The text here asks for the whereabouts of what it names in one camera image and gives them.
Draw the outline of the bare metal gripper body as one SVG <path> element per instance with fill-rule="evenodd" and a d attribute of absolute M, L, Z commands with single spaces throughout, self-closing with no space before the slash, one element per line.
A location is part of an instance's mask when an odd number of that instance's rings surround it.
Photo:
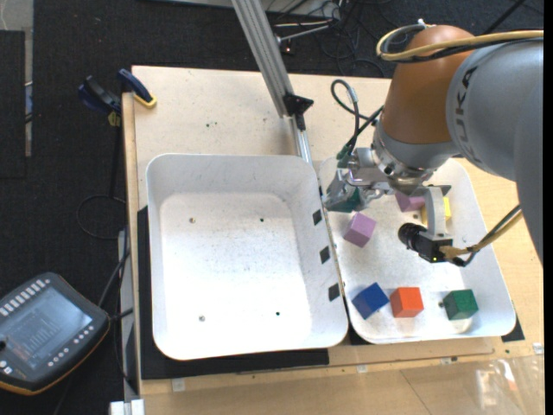
<path fill-rule="evenodd" d="M 409 166 L 388 150 L 356 148 L 338 159 L 342 180 L 355 187 L 390 188 L 405 195 L 415 192 L 434 174 L 433 168 Z"/>

